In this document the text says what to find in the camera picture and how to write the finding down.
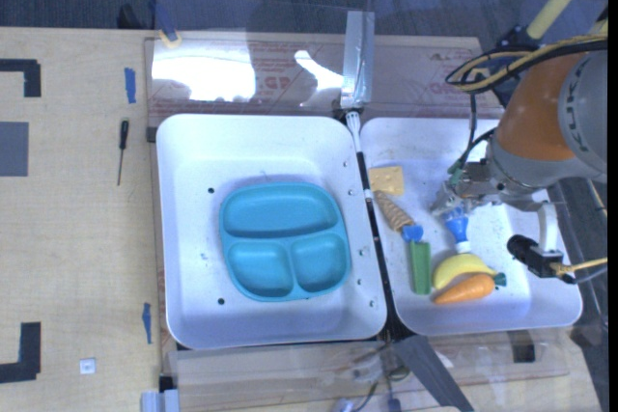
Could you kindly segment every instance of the wooden table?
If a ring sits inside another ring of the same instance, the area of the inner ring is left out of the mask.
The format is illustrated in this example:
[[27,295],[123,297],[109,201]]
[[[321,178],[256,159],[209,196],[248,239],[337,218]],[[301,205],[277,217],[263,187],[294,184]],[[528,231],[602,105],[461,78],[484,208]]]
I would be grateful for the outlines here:
[[[42,97],[24,97],[22,74],[0,72],[0,122],[29,123],[28,176],[0,177],[0,363],[18,360],[21,323],[42,328],[41,372],[36,380],[0,384],[2,411],[139,410],[142,392],[158,387],[144,57],[144,40],[154,36],[0,28],[0,59],[42,66]],[[136,73],[135,103],[127,101],[125,68]],[[130,118],[130,131],[118,186],[122,118]],[[152,309],[151,343],[145,304]],[[566,375],[463,391],[478,410],[600,410],[578,347],[566,338],[559,346]],[[81,373],[80,361],[91,358],[96,372]],[[407,410],[435,405],[427,392],[400,399]],[[329,410],[333,403],[260,410]],[[365,410],[383,406],[375,399]]]

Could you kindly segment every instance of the yellow banana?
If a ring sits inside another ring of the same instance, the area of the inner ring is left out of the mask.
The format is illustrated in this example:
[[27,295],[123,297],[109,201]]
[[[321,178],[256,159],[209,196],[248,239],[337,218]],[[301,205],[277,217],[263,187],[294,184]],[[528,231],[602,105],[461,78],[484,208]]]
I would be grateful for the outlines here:
[[489,268],[483,260],[471,253],[457,254],[441,262],[434,270],[434,288],[445,288],[451,281],[464,273],[487,273],[494,277],[498,274]]

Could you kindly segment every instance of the blue plate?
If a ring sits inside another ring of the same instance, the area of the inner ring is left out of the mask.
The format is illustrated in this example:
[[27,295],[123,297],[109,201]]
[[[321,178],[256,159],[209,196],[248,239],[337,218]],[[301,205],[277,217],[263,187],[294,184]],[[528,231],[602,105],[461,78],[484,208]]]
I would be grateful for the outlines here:
[[323,295],[350,274],[341,211],[324,189],[308,182],[238,189],[221,205],[219,231],[230,277],[252,299]]

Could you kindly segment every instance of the white tray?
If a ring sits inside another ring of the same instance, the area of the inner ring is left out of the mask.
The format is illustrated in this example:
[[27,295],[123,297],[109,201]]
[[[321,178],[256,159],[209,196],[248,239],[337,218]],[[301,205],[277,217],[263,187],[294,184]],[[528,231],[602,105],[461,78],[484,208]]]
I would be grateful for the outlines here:
[[[477,135],[496,124],[479,122]],[[402,166],[405,194],[392,199],[423,226],[424,240],[432,246],[432,268],[455,254],[451,234],[433,217],[429,207],[440,184],[447,179],[447,168],[464,151],[468,132],[468,121],[456,119],[373,119],[361,130],[367,168]],[[477,147],[470,160],[478,160],[484,152],[484,146]],[[538,193],[539,200],[547,197],[545,191]],[[412,292],[406,245],[379,211],[377,219],[397,314],[416,333],[436,336],[568,326],[581,314],[577,286],[537,278],[514,261],[506,249],[507,240],[515,233],[539,239],[536,213],[523,213],[510,206],[474,210],[467,230],[473,252],[504,272],[508,285],[485,299],[446,306]],[[558,241],[557,248],[565,253],[564,262],[568,263],[561,236]]]
[[[353,141],[322,117],[176,115],[156,134],[167,322],[190,348],[364,340],[386,306]],[[234,286],[218,232],[235,189],[303,180],[337,202],[351,274],[329,294],[286,302],[250,299]]]

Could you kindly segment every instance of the orange carrot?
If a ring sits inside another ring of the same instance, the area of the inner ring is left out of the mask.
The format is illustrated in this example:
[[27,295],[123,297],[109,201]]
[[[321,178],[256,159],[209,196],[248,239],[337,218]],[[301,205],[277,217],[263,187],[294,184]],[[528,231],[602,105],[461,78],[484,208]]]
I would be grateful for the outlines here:
[[495,281],[487,273],[479,273],[448,288],[434,299],[436,304],[451,304],[465,300],[481,299],[493,292]]

